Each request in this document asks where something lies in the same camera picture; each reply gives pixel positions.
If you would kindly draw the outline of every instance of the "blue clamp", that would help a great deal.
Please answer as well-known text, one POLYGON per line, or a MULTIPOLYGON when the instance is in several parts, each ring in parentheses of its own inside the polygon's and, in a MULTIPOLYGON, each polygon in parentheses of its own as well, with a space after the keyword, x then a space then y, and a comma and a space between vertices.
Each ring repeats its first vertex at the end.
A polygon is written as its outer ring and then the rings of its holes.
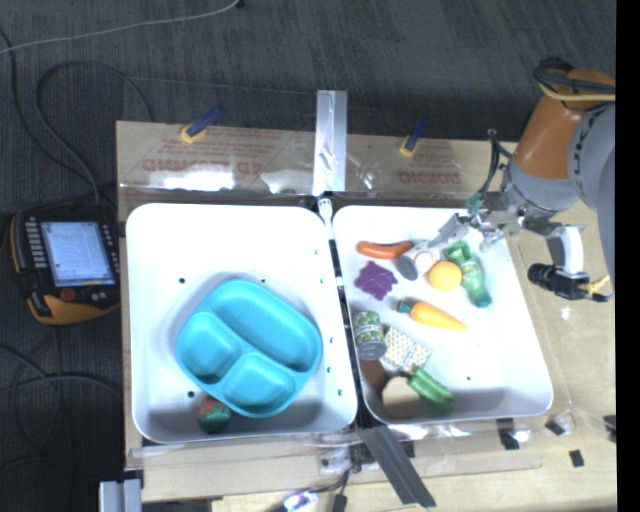
POLYGON ((423 117, 416 123, 416 127, 411 132, 411 135, 407 135, 402 141, 402 145, 400 146, 400 153, 405 156, 412 156, 416 148, 418 147, 418 141, 425 129, 427 128, 427 118, 423 117))
POLYGON ((204 137, 205 133, 207 133, 207 129, 206 129, 207 126, 212 125, 218 119, 220 119, 224 114, 224 111, 225 111, 225 108, 222 105, 217 105, 213 107, 211 110, 205 112, 193 123, 185 126, 180 131, 182 140, 184 140, 189 144, 193 144, 199 138, 204 137))

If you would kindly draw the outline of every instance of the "toy can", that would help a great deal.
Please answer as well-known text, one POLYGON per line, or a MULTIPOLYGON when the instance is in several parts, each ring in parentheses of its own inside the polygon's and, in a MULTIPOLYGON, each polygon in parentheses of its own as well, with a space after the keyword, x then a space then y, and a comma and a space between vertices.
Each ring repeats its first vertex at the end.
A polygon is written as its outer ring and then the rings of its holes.
POLYGON ((384 343, 380 315, 374 311, 361 311, 353 321, 353 338, 358 357, 367 361, 382 357, 387 351, 387 346, 384 343))
POLYGON ((422 240, 396 260, 396 268, 402 277, 415 281, 428 272, 438 260, 438 252, 429 247, 429 240, 422 240))

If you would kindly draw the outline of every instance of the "purple toy grapes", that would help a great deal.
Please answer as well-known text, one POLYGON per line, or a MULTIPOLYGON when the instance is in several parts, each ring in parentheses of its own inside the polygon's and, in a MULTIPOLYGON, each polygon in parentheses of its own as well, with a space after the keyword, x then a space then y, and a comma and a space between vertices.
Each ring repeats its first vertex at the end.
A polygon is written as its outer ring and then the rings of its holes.
POLYGON ((360 271, 355 285, 363 292, 373 295, 377 300, 382 300, 397 282, 398 280, 390 270, 369 261, 366 267, 360 271))

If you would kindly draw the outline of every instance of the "orange toy carrot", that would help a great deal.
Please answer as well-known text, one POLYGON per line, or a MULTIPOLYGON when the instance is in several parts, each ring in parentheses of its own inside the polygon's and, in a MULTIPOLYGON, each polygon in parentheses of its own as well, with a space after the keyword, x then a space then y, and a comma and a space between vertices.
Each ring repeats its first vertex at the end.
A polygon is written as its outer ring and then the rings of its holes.
POLYGON ((370 258, 378 258, 381 260, 394 260, 400 257, 413 247, 409 241, 398 242, 395 244, 374 244, 372 242, 359 242, 356 247, 360 254, 369 256, 370 258))
POLYGON ((429 327, 456 331, 469 330, 469 327, 457 318, 426 302, 416 302, 413 306, 410 306, 406 302, 400 301, 398 303, 398 312, 408 313, 413 320, 428 325, 429 327))

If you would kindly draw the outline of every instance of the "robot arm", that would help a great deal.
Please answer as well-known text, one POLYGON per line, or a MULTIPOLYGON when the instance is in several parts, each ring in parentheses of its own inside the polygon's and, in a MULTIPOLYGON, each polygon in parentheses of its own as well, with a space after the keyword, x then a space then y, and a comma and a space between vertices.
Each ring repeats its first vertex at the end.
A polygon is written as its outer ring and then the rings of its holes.
POLYGON ((534 71, 545 95, 513 154, 489 131, 489 175, 469 200, 468 216, 457 216, 439 239, 459 237, 470 227, 482 232, 488 250, 505 235, 530 231, 545 238, 552 264, 537 263, 529 279, 561 297, 605 301, 583 272, 580 231, 554 222, 560 211, 583 201, 597 212, 602 248, 615 289, 615 83, 588 69, 557 60, 534 71), (506 164, 500 158, 507 159, 506 164), (489 187, 497 171, 497 191, 489 187))

